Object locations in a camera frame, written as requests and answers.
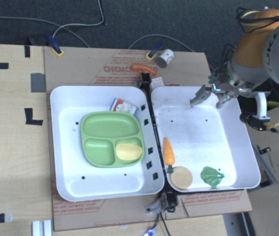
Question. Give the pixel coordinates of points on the brown cardboard board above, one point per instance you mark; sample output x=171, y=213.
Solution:
x=75, y=65

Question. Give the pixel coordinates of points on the thin black rod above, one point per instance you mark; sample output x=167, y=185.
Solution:
x=155, y=129

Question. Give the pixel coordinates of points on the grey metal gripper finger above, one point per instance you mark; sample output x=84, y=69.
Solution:
x=223, y=100
x=199, y=96

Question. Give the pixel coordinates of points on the beige round biscuit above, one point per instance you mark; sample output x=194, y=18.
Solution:
x=181, y=178

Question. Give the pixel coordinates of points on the green divided plate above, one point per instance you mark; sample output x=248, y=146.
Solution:
x=109, y=125

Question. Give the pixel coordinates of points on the pale yellow toy potato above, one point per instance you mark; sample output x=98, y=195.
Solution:
x=129, y=152

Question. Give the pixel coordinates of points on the black cylinder on white bracket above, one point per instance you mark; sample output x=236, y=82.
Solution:
x=261, y=107

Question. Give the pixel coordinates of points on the white orange blue carton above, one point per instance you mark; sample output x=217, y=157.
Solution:
x=123, y=106

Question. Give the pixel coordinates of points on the white small can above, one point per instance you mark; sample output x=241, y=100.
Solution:
x=165, y=57

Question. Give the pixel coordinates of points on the small red toy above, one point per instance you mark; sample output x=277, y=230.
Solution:
x=174, y=84

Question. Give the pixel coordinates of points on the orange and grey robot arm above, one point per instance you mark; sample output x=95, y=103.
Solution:
x=250, y=48

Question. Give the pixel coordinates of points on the orange sausage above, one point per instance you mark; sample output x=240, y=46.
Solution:
x=143, y=68

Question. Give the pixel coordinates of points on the white pink packet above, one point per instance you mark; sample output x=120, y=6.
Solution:
x=157, y=82

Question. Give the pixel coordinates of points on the orange carrot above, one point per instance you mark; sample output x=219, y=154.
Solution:
x=168, y=151

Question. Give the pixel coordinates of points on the green lettuce leaf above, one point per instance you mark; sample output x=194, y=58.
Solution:
x=211, y=176

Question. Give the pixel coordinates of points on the white plastic tray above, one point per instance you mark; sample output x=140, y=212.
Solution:
x=198, y=141
x=104, y=183

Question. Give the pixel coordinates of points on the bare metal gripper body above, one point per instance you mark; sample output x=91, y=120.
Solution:
x=236, y=87

